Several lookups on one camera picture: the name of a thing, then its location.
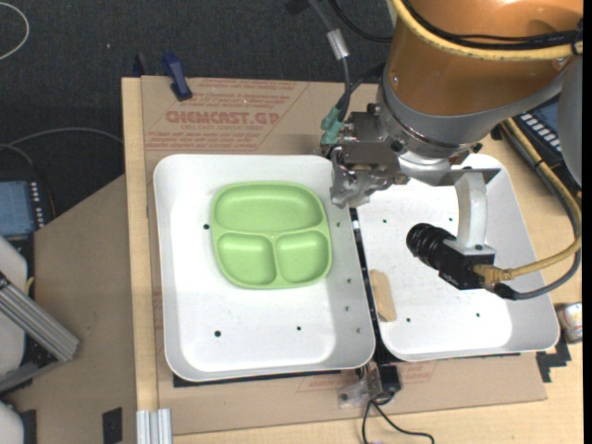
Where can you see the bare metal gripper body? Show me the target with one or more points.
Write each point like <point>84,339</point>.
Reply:
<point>370,144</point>

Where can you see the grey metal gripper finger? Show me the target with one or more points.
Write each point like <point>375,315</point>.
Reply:
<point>361,191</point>
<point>340,192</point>

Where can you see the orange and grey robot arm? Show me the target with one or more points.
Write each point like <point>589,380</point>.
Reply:
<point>462,72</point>

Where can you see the thin black and white rod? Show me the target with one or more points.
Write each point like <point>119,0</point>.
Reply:
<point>359,244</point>

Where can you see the green divided plate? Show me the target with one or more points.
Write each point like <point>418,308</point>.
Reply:
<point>270,234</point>

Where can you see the tan biscuit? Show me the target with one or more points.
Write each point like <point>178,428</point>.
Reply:
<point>383,294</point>

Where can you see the brown cardboard board red print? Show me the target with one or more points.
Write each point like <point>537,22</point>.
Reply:
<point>231,123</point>

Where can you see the white plastic tray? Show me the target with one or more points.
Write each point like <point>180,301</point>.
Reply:
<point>439,322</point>
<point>259,331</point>

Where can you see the small white can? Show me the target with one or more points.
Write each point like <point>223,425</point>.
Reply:
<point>571,322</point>

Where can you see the black cylinder on white bracket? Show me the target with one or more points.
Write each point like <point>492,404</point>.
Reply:
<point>462,262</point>

